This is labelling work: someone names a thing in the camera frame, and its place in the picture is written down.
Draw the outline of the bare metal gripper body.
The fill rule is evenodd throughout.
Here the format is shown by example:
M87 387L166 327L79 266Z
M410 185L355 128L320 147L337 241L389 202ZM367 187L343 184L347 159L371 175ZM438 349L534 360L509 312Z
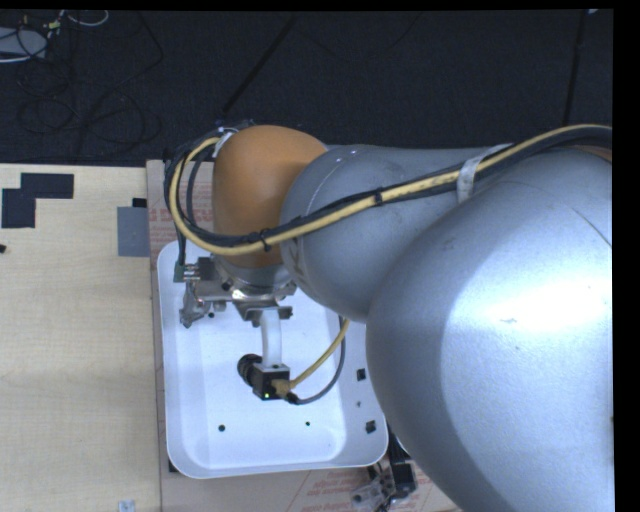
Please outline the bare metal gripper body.
M283 264L244 268L218 256L199 257L186 265L184 282L184 295L212 303L207 316L232 304L244 321L260 321L268 310L274 310L278 319L290 318L292 307L280 302L297 290Z

